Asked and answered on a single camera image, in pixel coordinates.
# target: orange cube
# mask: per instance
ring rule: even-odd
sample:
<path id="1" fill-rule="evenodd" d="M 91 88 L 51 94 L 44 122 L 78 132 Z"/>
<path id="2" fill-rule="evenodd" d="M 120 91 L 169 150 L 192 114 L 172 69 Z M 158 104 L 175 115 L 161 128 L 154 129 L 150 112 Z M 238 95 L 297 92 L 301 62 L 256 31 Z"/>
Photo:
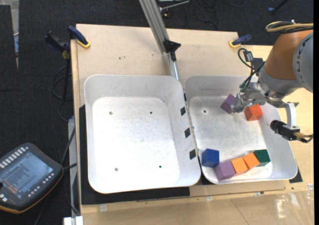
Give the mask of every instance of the orange cube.
<path id="1" fill-rule="evenodd" d="M 254 155 L 253 152 L 245 155 L 243 159 L 248 167 L 248 170 L 254 167 L 257 167 L 260 164 L 259 160 L 257 159 L 257 157 Z"/>
<path id="2" fill-rule="evenodd" d="M 235 169 L 235 172 L 236 172 L 235 175 L 241 175 L 248 171 L 248 167 L 242 157 L 237 159 L 232 159 L 231 163 L 233 164 L 233 167 Z"/>
<path id="3" fill-rule="evenodd" d="M 246 108 L 244 113 L 247 120 L 258 120 L 263 115 L 259 104 Z"/>

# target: block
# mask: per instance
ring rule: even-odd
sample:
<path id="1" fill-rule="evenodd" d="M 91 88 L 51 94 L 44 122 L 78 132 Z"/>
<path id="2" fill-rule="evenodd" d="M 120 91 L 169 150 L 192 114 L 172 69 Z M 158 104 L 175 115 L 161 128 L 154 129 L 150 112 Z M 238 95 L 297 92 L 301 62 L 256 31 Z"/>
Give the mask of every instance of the block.
<path id="1" fill-rule="evenodd" d="M 266 149 L 256 150 L 253 153 L 256 156 L 256 158 L 258 159 L 258 161 L 260 162 L 258 167 L 265 166 L 266 164 L 268 164 L 271 161 L 269 154 L 268 154 L 268 151 Z"/>
<path id="2" fill-rule="evenodd" d="M 231 105 L 233 105 L 235 102 L 235 97 L 231 94 L 228 95 L 224 103 L 220 106 L 223 110 L 225 110 L 227 113 L 231 113 Z"/>
<path id="3" fill-rule="evenodd" d="M 259 120 L 259 118 L 263 115 L 263 111 L 261 111 L 259 104 L 246 108 L 244 113 L 248 121 Z"/>
<path id="4" fill-rule="evenodd" d="M 231 163 L 233 164 L 234 170 L 236 172 L 235 175 L 241 175 L 248 171 L 248 167 L 242 157 L 237 159 L 232 159 Z"/>
<path id="5" fill-rule="evenodd" d="M 259 160 L 257 159 L 257 157 L 254 155 L 254 153 L 249 153 L 247 155 L 245 155 L 243 157 L 245 163 L 246 163 L 246 166 L 248 167 L 248 170 L 254 168 L 254 167 L 257 167 L 260 162 Z"/>
<path id="6" fill-rule="evenodd" d="M 219 164 L 219 151 L 206 149 L 201 154 L 201 165 L 214 168 Z"/>
<path id="7" fill-rule="evenodd" d="M 231 161 L 220 162 L 214 170 L 219 181 L 229 179 L 236 174 Z"/>

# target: blue block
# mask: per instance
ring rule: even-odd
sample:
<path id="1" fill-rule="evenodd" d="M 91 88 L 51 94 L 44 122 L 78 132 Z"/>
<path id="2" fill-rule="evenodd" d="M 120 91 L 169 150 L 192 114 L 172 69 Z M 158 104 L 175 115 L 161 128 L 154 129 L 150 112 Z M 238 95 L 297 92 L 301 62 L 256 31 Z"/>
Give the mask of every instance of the blue block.
<path id="1" fill-rule="evenodd" d="M 206 149 L 201 154 L 201 165 L 204 167 L 216 167 L 219 164 L 219 151 Z"/>

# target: green block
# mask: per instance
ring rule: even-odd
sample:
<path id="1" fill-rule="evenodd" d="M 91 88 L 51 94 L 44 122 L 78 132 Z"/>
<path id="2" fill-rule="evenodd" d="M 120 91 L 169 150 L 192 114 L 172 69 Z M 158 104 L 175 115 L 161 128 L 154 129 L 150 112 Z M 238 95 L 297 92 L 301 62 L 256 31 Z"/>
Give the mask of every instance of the green block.
<path id="1" fill-rule="evenodd" d="M 254 151 L 254 155 L 260 162 L 260 164 L 257 167 L 265 166 L 270 162 L 270 157 L 268 155 L 268 151 L 266 149 L 263 150 L 256 150 Z"/>

